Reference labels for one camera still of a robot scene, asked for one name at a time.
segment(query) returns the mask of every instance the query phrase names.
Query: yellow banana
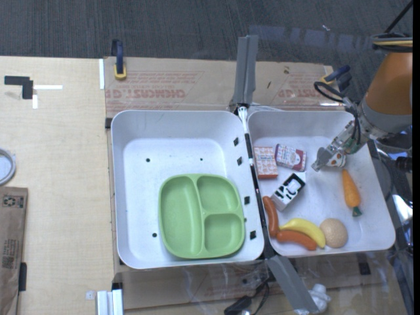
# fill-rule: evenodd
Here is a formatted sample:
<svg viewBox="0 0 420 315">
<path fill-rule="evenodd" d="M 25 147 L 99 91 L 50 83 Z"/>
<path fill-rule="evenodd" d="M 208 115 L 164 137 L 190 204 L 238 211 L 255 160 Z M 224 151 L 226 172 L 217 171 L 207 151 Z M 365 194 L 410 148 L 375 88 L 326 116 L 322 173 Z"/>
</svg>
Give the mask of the yellow banana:
<svg viewBox="0 0 420 315">
<path fill-rule="evenodd" d="M 326 246 L 326 237 L 313 222 L 302 218 L 293 218 L 279 227 L 280 230 L 294 230 L 311 237 L 322 249 Z"/>
</svg>

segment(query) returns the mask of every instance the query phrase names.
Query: white tray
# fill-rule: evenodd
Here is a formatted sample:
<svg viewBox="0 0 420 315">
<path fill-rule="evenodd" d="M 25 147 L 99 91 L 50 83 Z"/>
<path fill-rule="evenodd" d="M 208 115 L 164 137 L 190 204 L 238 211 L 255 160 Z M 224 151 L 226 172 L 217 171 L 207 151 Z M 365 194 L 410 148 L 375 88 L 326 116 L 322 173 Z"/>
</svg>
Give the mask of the white tray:
<svg viewBox="0 0 420 315">
<path fill-rule="evenodd" d="M 238 263 L 261 255 L 263 231 L 238 117 L 225 111 L 124 111 L 113 118 L 111 133 L 117 249 L 127 266 Z M 159 232 L 159 189 L 169 177 L 190 173 L 224 176 L 236 185 L 245 217 L 245 240 L 232 255 L 190 260 L 165 248 Z"/>
<path fill-rule="evenodd" d="M 309 257 L 382 250 L 394 244 L 395 229 L 367 146 L 348 156 L 346 163 L 362 197 L 362 216 L 352 217 L 351 209 L 344 202 L 340 168 L 324 167 L 319 172 L 311 168 L 318 148 L 326 147 L 352 119 L 351 114 L 341 111 L 261 111 L 249 116 L 253 146 L 275 148 L 281 143 L 306 151 L 306 186 L 290 205 L 278 211 L 279 223 L 300 217 L 320 225 L 326 218 L 338 218 L 348 230 L 347 244 L 338 249 L 327 246 L 325 249 L 307 251 L 300 245 L 279 243 L 271 238 L 271 245 L 277 253 L 286 257 Z M 271 196 L 293 171 L 278 167 L 278 172 L 276 179 L 259 180 L 261 196 Z"/>
</svg>

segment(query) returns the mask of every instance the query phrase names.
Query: green plate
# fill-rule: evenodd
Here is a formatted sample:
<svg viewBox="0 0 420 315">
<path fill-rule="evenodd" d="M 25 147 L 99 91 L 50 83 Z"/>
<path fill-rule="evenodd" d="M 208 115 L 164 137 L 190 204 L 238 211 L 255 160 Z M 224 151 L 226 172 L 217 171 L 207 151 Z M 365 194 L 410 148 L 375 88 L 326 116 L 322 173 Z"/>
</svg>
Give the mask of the green plate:
<svg viewBox="0 0 420 315">
<path fill-rule="evenodd" d="M 167 250 L 180 258 L 230 255 L 245 237 L 238 190 L 217 175 L 170 177 L 159 192 L 159 227 Z"/>
</svg>

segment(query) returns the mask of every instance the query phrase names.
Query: orange carrot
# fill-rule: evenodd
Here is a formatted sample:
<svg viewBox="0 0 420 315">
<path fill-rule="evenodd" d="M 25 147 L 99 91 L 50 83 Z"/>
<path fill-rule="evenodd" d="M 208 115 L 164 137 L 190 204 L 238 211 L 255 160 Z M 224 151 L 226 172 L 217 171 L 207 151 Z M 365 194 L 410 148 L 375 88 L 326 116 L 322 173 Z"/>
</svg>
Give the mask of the orange carrot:
<svg viewBox="0 0 420 315">
<path fill-rule="evenodd" d="M 316 242 L 306 234 L 303 234 L 299 231 L 293 231 L 293 230 L 280 230 L 276 234 L 276 239 L 280 243 L 297 243 L 302 246 L 305 246 L 307 250 L 309 251 L 315 251 L 316 250 Z"/>
<path fill-rule="evenodd" d="M 268 234 L 270 237 L 276 237 L 278 232 L 278 216 L 276 206 L 268 196 L 264 196 L 262 198 L 262 202 L 264 203 L 265 212 L 268 217 Z"/>
<path fill-rule="evenodd" d="M 359 190 L 346 169 L 342 170 L 342 174 L 345 202 L 348 207 L 353 209 L 353 217 L 360 216 L 362 212 L 358 208 L 361 202 Z"/>
</svg>

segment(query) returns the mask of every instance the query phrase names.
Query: white ring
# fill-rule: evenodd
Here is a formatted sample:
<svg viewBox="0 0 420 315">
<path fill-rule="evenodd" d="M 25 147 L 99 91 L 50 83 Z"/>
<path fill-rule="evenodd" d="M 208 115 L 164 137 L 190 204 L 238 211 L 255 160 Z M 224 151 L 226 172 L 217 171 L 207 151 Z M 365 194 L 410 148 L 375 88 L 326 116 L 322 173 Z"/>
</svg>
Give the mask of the white ring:
<svg viewBox="0 0 420 315">
<path fill-rule="evenodd" d="M 10 171 L 7 173 L 6 177 L 0 178 L 0 186 L 6 184 L 13 177 L 14 172 L 16 171 L 16 162 L 14 161 L 12 154 L 0 148 L 0 156 L 2 155 L 10 162 Z"/>
</svg>

